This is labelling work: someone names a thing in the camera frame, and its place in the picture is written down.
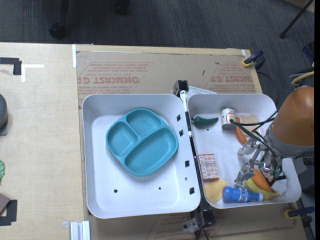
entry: yellow banana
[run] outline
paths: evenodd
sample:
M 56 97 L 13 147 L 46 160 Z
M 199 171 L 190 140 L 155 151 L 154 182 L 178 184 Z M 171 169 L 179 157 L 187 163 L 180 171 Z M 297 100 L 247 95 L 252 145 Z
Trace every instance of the yellow banana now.
M 245 180 L 243 183 L 244 183 L 245 188 L 250 190 L 251 192 L 262 193 L 263 194 L 263 201 L 270 200 L 273 197 L 279 196 L 278 192 L 269 192 L 269 191 L 263 190 L 262 188 L 258 187 L 255 184 L 255 182 L 252 180 L 252 178 Z

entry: blue plate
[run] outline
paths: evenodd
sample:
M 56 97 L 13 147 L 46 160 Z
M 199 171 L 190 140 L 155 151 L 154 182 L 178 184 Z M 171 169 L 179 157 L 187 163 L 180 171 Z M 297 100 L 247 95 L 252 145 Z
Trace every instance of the blue plate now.
M 109 128 L 105 139 L 113 156 L 137 176 L 158 170 L 178 149 L 172 129 L 147 108 L 126 113 Z

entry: gray carpet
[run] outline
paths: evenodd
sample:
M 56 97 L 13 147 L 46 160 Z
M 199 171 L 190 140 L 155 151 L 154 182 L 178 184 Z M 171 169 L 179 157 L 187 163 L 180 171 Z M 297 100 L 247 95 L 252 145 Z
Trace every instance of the gray carpet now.
M 258 77 L 278 108 L 294 89 L 289 76 L 311 67 L 302 48 L 315 40 L 315 14 L 305 11 L 281 39 L 301 10 L 285 0 L 130 0 L 126 16 L 115 14 L 114 0 L 70 0 L 67 35 L 57 40 L 49 28 L 60 5 L 0 0 L 0 42 L 263 50 Z

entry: yellow cable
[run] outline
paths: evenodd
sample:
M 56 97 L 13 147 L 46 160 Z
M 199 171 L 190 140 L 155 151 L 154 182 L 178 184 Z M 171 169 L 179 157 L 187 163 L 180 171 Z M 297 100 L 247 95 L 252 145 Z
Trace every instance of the yellow cable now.
M 300 86 L 299 84 L 297 84 L 297 82 L 301 79 L 304 79 L 304 78 L 307 78 L 307 77 L 310 77 L 312 75 L 315 74 L 315 71 L 312 71 L 312 72 L 309 72 L 309 73 L 305 73 L 303 75 L 300 75 L 298 77 L 296 77 L 295 79 L 292 80 L 291 84 L 293 84 L 294 86 Z

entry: green object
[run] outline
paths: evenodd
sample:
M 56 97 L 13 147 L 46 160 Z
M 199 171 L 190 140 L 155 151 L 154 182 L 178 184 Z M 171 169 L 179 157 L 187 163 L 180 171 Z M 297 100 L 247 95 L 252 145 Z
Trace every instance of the green object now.
M 191 120 L 193 121 L 193 123 L 196 126 L 211 125 L 211 124 L 214 124 L 215 122 L 217 122 L 218 119 L 219 119 L 218 117 L 206 119 L 206 118 L 202 118 L 200 116 L 196 116 L 195 118 L 193 118 L 193 117 L 191 118 Z
M 0 160 L 0 182 L 4 175 L 5 175 L 5 164 Z

